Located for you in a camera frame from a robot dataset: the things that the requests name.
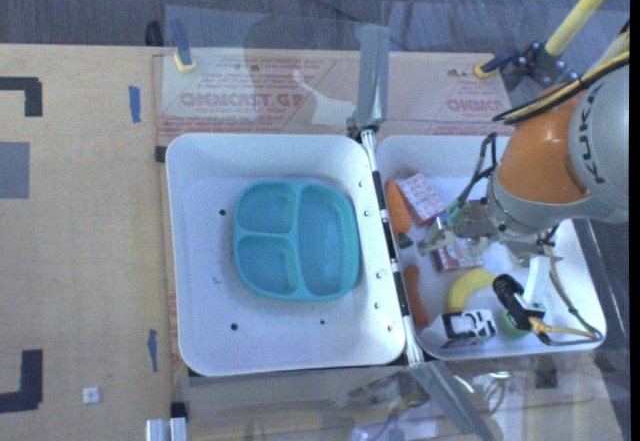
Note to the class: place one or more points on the black and white carton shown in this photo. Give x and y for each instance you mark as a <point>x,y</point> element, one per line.
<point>470,326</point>

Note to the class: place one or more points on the red and white packet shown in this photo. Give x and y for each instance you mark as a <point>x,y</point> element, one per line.
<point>457,259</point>

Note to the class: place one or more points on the blue divided plate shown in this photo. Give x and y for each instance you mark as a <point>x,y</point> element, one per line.
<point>300,239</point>

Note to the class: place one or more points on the yellow banana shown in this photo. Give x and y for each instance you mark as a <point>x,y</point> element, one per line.
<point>465,284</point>

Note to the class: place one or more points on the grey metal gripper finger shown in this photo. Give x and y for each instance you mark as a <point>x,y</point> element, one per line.
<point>434,245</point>
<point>440,227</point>

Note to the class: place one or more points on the black cylinder on white bracket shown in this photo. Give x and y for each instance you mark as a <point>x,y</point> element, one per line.
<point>515,298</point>

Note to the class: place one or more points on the green ball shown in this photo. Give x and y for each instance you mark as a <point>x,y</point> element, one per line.
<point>509,326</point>

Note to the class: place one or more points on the orange sausage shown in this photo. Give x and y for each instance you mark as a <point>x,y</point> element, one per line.
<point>415,291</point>

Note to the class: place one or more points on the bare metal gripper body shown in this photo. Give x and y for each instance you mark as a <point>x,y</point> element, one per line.
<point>474,220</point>

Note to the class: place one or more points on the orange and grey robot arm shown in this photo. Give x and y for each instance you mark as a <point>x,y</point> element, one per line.
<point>545,164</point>

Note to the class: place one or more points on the white plastic tray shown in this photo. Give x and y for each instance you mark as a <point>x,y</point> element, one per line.
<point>565,299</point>
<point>280,344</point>

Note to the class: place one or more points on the red and white carton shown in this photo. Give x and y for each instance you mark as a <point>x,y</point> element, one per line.
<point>422,196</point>

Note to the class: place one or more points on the small white square block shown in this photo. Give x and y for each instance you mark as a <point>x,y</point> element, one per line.
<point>90,395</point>

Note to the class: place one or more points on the brown cardboard board red print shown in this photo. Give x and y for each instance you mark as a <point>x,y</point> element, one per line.
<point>240,99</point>

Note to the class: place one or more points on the orange carrot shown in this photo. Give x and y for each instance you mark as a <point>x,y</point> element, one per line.
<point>398,209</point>

